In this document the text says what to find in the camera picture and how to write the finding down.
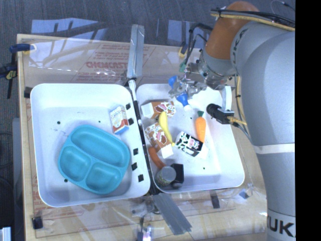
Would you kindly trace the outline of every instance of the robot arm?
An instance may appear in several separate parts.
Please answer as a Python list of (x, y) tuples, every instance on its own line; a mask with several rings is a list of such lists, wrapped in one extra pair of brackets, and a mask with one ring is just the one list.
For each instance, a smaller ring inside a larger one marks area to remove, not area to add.
[[(227, 9), (258, 11), (247, 2)], [(229, 77), (242, 77), (244, 114), (267, 193), (268, 241), (296, 240), (294, 53), (295, 31), (219, 18), (199, 61), (185, 70), (185, 79), (216, 90)]]

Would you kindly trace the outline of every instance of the blue plate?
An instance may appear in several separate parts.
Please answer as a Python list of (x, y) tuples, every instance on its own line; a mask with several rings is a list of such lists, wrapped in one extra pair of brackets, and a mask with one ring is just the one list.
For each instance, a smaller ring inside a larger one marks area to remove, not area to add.
[(121, 183), (130, 161), (128, 146), (90, 125), (75, 128), (58, 159), (60, 173), (70, 182), (97, 194), (108, 194)]

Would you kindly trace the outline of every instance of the toy carrot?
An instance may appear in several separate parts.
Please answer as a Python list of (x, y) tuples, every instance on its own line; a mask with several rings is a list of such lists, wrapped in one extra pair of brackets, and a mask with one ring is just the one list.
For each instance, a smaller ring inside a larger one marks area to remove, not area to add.
[(163, 163), (160, 158), (157, 155), (156, 149), (155, 147), (149, 147), (148, 148), (148, 153), (152, 159), (152, 161), (155, 163), (155, 165), (157, 166), (157, 168), (162, 169), (163, 167), (166, 166), (165, 163)]
[(206, 129), (206, 120), (203, 118), (203, 111), (197, 112), (198, 117), (195, 120), (196, 134), (199, 141), (205, 141), (205, 129)]

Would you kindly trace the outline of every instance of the gray fabric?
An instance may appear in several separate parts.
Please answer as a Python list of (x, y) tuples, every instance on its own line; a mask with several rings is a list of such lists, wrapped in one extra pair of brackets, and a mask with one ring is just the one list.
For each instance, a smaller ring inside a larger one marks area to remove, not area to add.
[[(110, 31), (103, 39), (127, 42), (132, 24), (145, 27), (146, 44), (179, 46), (188, 41), (188, 28), (191, 23), (200, 22), (213, 26), (215, 18), (210, 9), (222, 8), (238, 0), (0, 0), (0, 65), (11, 61), (9, 46), (16, 43), (18, 33), (31, 34), (35, 20), (59, 20), (66, 18), (86, 19), (104, 22), (98, 28), (109, 27)], [(253, 3), (262, 12), (272, 13), (270, 4), (273, 0), (243, 0)], [(295, 7), (295, 0), (284, 1)], [(280, 2), (273, 2), (276, 14), (293, 19), (294, 11)], [(173, 35), (173, 25), (182, 31)], [(84, 28), (73, 30), (72, 35), (84, 32)], [(70, 36), (66, 31), (43, 32), (48, 36)], [(0, 79), (0, 132), (12, 131), (12, 120), (19, 117), (17, 79), (13, 80), (11, 99), (7, 99), (8, 81)], [(1, 162), (12, 161), (11, 138), (0, 136)], [(13, 167), (0, 168), (0, 177), (13, 185)], [(12, 198), (9, 188), (0, 188), (0, 206), (8, 206)], [(0, 227), (10, 225), (11, 217), (7, 210), (0, 209)]]

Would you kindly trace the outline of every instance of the yellow banana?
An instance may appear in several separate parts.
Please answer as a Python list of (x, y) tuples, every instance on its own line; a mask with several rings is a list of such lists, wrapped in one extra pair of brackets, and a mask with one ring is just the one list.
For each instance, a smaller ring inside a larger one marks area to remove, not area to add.
[(159, 118), (158, 118), (158, 123), (159, 123), (160, 127), (162, 128), (162, 130), (164, 131), (164, 134), (167, 137), (167, 139), (171, 142), (172, 146), (174, 146), (175, 143), (173, 143), (172, 135), (170, 133), (169, 125), (168, 125), (168, 121), (167, 121), (167, 113), (165, 111), (162, 111), (160, 113)]

